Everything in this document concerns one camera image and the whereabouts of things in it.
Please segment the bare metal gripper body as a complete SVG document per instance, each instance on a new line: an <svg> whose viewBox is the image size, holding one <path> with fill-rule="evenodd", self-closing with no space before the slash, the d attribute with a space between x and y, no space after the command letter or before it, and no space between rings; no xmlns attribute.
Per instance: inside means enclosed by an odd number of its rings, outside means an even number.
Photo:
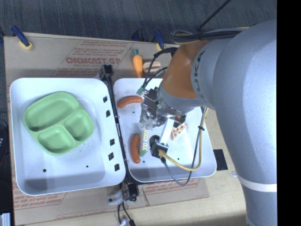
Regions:
<svg viewBox="0 0 301 226"><path fill-rule="evenodd" d="M184 123L186 120L185 112L180 112L167 105L158 87L143 91L141 109L141 113L146 113L148 118L156 117L157 124L164 124L167 119L176 121L179 124Z"/></svg>

